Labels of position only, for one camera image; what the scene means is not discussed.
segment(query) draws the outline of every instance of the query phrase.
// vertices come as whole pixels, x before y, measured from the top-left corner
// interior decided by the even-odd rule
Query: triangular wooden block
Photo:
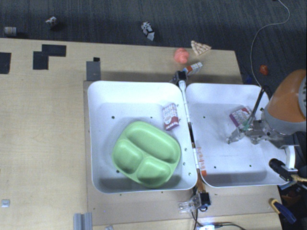
[[[209,51],[211,49],[210,46],[206,44],[197,43],[195,41],[191,41],[192,49],[194,50],[197,56]]]

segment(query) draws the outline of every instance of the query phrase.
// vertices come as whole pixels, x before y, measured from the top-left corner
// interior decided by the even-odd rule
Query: dark carpet floor
[[[307,0],[281,1],[290,10],[289,21],[263,29],[252,58],[256,77],[271,92],[307,63]],[[287,15],[272,0],[0,0],[0,28],[17,27],[18,37],[172,47],[190,47],[195,40],[234,50],[243,82],[252,84],[249,56],[257,30],[283,22]],[[54,30],[45,24],[51,16],[60,21]],[[141,31],[144,21],[156,31],[153,42]],[[262,64],[268,66],[268,76],[259,73]],[[306,156],[306,133],[298,136]]]

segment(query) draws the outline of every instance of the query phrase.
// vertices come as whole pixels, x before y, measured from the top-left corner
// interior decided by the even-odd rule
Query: wooden table
[[[41,51],[42,44],[66,45],[66,57],[49,57],[49,70],[33,70],[33,51]],[[183,68],[173,60],[174,51],[0,38],[0,52],[12,54],[9,74],[0,75],[0,200],[11,200],[10,207],[0,207],[1,230],[72,229],[74,213],[88,211],[83,112],[86,61],[101,59],[103,80],[169,81]],[[189,52],[189,63],[204,64],[191,81],[241,83],[233,51],[211,50],[200,57]],[[206,188],[213,204],[200,214],[200,222],[231,221],[248,230],[282,229],[268,204],[270,198],[280,200],[276,186]],[[181,218],[113,227],[192,229],[190,216]],[[144,215],[139,221],[150,219]]]

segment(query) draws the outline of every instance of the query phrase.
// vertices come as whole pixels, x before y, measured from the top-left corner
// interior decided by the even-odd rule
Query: blue handle
[[[288,210],[285,206],[283,206],[282,204],[275,202],[274,203],[275,207],[280,211],[280,213],[286,217],[286,219],[288,220],[288,222],[290,224],[293,224],[296,222],[296,218],[295,216],[292,214],[292,212],[290,210]]]

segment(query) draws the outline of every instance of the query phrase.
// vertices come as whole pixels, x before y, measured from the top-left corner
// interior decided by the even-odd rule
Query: green plate
[[[149,188],[158,188],[174,173],[181,156],[178,142],[166,132],[142,121],[129,124],[112,152],[115,167]]]

